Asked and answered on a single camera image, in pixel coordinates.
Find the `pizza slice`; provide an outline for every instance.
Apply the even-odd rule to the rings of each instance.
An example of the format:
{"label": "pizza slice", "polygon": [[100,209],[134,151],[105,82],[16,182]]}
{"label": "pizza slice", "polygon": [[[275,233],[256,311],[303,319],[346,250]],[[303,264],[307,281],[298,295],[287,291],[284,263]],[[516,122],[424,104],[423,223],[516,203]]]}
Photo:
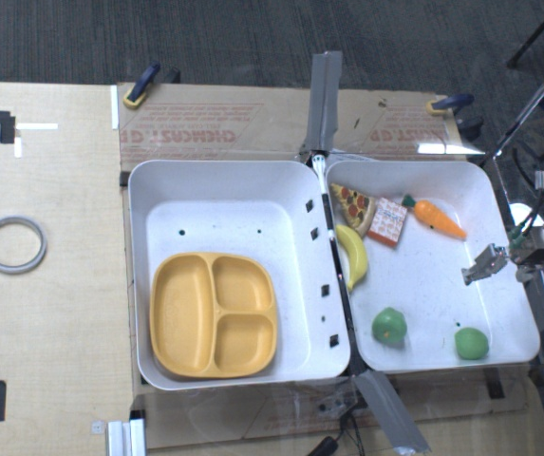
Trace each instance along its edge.
{"label": "pizza slice", "polygon": [[330,189],[341,205],[347,224],[364,237],[375,216],[375,199],[339,184],[331,184]]}

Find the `wooden surface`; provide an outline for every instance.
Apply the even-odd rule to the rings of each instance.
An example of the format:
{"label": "wooden surface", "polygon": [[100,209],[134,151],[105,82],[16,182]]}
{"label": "wooden surface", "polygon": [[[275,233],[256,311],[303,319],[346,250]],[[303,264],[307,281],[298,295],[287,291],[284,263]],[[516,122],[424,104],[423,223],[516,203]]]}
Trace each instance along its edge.
{"label": "wooden surface", "polygon": [[[125,421],[133,400],[120,147],[109,87],[0,84],[0,110],[17,123],[58,124],[23,131],[21,159],[0,144],[0,218],[32,217],[48,238],[37,269],[0,274],[0,380],[8,384],[0,454],[103,455],[104,435],[93,434],[92,424]],[[36,249],[29,231],[0,232],[7,261],[24,261]],[[420,423],[433,453],[544,454],[544,414],[524,382],[523,410]],[[152,454],[307,454],[324,435]],[[377,427],[362,435],[367,454],[395,454]],[[336,454],[357,450],[343,438]]]}

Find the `orange plate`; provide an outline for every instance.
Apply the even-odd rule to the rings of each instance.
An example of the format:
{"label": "orange plate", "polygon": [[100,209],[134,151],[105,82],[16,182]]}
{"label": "orange plate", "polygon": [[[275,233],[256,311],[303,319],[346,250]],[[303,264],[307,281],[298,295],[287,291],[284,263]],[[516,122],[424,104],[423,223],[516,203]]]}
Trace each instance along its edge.
{"label": "orange plate", "polygon": [[178,375],[247,376],[267,367],[275,353],[272,281],[243,256],[166,258],[154,275],[149,322],[156,357]]}

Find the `green toy fruit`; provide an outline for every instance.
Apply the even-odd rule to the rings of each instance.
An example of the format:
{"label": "green toy fruit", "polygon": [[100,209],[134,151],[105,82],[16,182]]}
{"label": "green toy fruit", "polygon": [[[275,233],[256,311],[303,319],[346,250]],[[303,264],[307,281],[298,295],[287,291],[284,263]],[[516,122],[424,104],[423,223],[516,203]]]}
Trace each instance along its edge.
{"label": "green toy fruit", "polygon": [[373,319],[373,336],[381,343],[400,343],[406,336],[404,314],[393,308],[385,308]]}
{"label": "green toy fruit", "polygon": [[476,328],[462,328],[455,333],[458,355],[464,360],[479,360],[489,352],[489,340]]}

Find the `carrot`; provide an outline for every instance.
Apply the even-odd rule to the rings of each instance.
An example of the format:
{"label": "carrot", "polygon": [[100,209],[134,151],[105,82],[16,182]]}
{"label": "carrot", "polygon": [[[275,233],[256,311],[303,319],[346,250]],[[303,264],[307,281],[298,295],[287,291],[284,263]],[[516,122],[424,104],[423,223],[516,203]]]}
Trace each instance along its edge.
{"label": "carrot", "polygon": [[409,195],[406,195],[403,199],[403,206],[413,208],[415,218],[427,224],[430,228],[465,239],[466,233],[432,202],[426,199],[415,201]]}

